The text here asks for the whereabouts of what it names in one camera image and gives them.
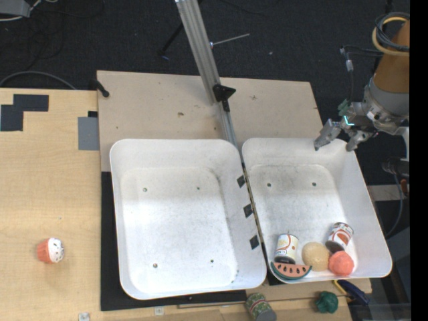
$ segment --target white and red can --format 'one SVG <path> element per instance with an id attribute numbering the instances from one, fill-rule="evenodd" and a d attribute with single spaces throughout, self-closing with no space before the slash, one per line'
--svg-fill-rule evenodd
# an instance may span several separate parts
<path id="1" fill-rule="evenodd" d="M 336 222 L 328 236 L 326 247 L 332 253 L 344 251 L 348 247 L 353 235 L 354 230 L 350 225 L 344 222 Z"/>
<path id="2" fill-rule="evenodd" d="M 281 234 L 278 237 L 274 261 L 295 264 L 298 244 L 299 239 L 295 235 Z"/>

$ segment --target yellow cable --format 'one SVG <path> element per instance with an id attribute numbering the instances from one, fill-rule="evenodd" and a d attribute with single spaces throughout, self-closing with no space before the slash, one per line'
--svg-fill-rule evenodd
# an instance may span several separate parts
<path id="1" fill-rule="evenodd" d="M 402 18 L 402 17 L 391 17 L 391 18 L 386 19 L 383 23 L 386 24 L 386 23 L 389 23 L 390 21 L 407 21 L 407 19 Z M 377 28 L 375 27 L 373 29 L 373 32 L 372 32 L 372 42 L 373 42 L 373 45 L 379 51 L 383 52 L 384 54 L 388 54 L 388 55 L 392 55 L 392 56 L 410 57 L 410 52 L 390 50 L 390 49 L 383 47 L 381 44 L 379 44 L 379 42 L 377 41 L 377 37 L 376 37 L 376 30 L 377 30 Z"/>

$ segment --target wooden table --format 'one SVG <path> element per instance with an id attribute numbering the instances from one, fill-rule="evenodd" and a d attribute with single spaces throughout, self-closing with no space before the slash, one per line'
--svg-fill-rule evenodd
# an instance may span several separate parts
<path id="1" fill-rule="evenodd" d="M 102 83 L 114 94 L 112 81 L 106 75 L 110 74 L 101 75 L 104 77 Z M 170 80 L 171 77 L 165 76 L 159 85 Z M 225 79 L 223 84 L 244 84 L 236 80 Z M 289 88 L 283 92 L 288 102 L 282 106 L 284 115 L 288 109 L 294 113 L 292 116 L 298 115 L 298 111 L 292 110 L 297 108 L 299 99 L 306 101 L 304 104 L 310 103 L 300 108 L 316 112 L 315 116 L 306 115 L 306 118 L 316 121 L 310 131 L 311 136 L 316 136 L 322 125 L 310 85 L 304 82 L 272 82 L 272 87 L 275 86 L 275 92 L 283 90 L 284 86 Z M 0 246 L 3 252 L 0 258 L 0 319 L 75 321 L 79 313 L 87 312 L 90 320 L 105 321 L 251 320 L 242 303 L 101 312 L 102 156 L 99 150 L 79 150 L 78 146 L 78 118 L 88 116 L 88 111 L 98 110 L 99 93 L 0 89 L 0 105 L 12 104 L 14 94 L 49 95 L 49 111 L 24 112 L 23 131 L 0 132 Z M 258 94 L 251 90 L 250 84 L 241 99 L 247 98 L 247 104 L 269 104 L 263 92 L 258 91 Z M 237 110 L 238 105 L 243 110 L 244 106 L 238 100 L 231 98 L 232 111 L 234 108 Z M 234 118 L 239 117 L 239 112 L 233 115 Z M 249 118 L 251 114 L 242 112 L 242 115 Z M 242 142 L 248 134 L 244 130 L 245 123 L 233 121 L 238 141 Z M 293 128 L 292 132 L 309 136 L 298 128 Z M 36 246 L 47 237 L 58 237 L 64 243 L 66 254 L 59 264 L 49 265 L 37 260 Z M 371 292 L 369 279 L 352 283 L 367 293 Z M 338 295 L 339 309 L 334 314 L 321 314 L 315 309 L 314 301 L 323 290 Z M 248 294 L 252 292 L 266 295 L 277 312 L 278 320 L 308 320 L 311 317 L 317 320 L 352 320 L 345 297 L 332 282 L 280 286 L 268 286 L 266 283 L 249 290 Z M 155 316 L 155 312 L 164 315 Z"/>

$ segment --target watermelon slice toy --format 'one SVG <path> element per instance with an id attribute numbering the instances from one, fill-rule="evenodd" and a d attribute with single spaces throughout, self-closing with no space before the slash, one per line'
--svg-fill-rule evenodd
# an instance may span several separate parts
<path id="1" fill-rule="evenodd" d="M 312 266 L 309 265 L 299 265 L 299 264 L 288 264 L 288 263 L 280 263 L 280 262 L 270 262 L 270 267 L 283 280 L 299 280 L 306 276 L 310 270 L 312 270 Z"/>

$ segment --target green can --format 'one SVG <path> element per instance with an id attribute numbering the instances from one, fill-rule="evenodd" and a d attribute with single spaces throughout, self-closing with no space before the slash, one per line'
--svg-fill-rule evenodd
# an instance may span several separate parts
<path id="1" fill-rule="evenodd" d="M 255 321 L 276 321 L 276 313 L 261 293 L 255 293 L 245 302 L 248 312 Z"/>

